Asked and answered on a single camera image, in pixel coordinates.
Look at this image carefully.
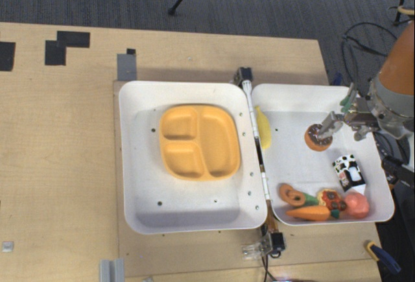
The yellow banana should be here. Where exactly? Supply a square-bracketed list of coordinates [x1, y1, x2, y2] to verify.
[254, 105, 272, 150]

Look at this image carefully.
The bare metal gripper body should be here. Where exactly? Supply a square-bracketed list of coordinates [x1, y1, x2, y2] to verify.
[343, 99, 415, 139]

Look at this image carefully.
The pink round toy food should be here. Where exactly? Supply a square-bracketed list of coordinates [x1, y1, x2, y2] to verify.
[342, 191, 371, 220]

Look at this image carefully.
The orange carrot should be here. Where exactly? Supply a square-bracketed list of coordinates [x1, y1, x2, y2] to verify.
[285, 204, 341, 222]

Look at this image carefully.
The pizza slice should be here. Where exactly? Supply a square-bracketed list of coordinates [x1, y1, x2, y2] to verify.
[316, 188, 348, 212]

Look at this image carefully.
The green toy vegetable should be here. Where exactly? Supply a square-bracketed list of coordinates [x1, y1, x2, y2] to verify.
[302, 191, 320, 206]

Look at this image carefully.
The black and white cow-print carton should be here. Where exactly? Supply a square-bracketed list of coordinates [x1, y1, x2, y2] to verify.
[331, 154, 368, 193]

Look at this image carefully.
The orange divided plate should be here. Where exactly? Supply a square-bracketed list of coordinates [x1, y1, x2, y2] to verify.
[158, 104, 242, 182]

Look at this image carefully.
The white plastic tray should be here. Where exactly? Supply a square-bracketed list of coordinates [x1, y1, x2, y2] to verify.
[118, 80, 269, 235]
[251, 83, 396, 227]

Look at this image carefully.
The thin black and white rod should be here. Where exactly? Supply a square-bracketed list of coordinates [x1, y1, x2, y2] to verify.
[241, 78, 277, 233]

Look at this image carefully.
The brown chocolate doughnut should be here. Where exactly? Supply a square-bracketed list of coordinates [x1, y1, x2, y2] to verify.
[303, 123, 334, 152]

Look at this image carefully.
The brown pretzel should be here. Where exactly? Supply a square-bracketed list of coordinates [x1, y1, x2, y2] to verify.
[279, 183, 307, 205]

